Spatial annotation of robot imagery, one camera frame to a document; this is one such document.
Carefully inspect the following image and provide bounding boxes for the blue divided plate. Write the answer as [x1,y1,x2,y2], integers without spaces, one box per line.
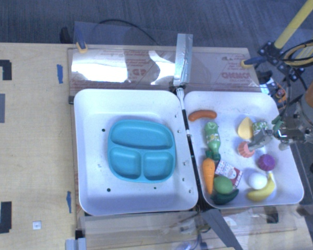
[107,119,176,183]

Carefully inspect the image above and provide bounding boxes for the yellow banana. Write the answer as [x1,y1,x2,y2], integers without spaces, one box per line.
[247,172,276,202]

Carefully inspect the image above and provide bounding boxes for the green lime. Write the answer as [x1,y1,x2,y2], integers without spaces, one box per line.
[213,176,234,195]

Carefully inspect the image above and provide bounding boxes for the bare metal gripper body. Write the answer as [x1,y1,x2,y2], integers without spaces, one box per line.
[272,113,308,144]

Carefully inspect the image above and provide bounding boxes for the white plastic tray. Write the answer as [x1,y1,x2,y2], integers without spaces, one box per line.
[73,88,199,216]
[184,91,305,209]

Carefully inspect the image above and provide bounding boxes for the green bottle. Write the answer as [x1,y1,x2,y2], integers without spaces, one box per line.
[204,121,222,161]

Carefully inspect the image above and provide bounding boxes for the brown cardboard board red print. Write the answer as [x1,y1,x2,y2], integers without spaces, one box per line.
[67,46,298,234]

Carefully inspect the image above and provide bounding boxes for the orange carrot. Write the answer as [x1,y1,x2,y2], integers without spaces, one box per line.
[202,151,216,195]

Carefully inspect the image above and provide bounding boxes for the green printed can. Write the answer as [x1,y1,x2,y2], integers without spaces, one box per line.
[251,121,269,138]

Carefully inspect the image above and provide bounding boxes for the yellow lemon wedge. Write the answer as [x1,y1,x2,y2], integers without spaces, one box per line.
[237,117,254,140]

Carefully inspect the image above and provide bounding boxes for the red and white carton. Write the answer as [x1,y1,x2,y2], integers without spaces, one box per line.
[214,159,244,188]

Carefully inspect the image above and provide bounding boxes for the orange sausage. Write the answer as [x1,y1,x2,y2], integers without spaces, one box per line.
[188,109,218,122]

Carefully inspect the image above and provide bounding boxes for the white egg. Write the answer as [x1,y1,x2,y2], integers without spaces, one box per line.
[248,172,268,190]

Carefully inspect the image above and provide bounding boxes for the dark green cucumber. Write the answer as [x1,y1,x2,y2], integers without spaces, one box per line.
[210,188,240,206]

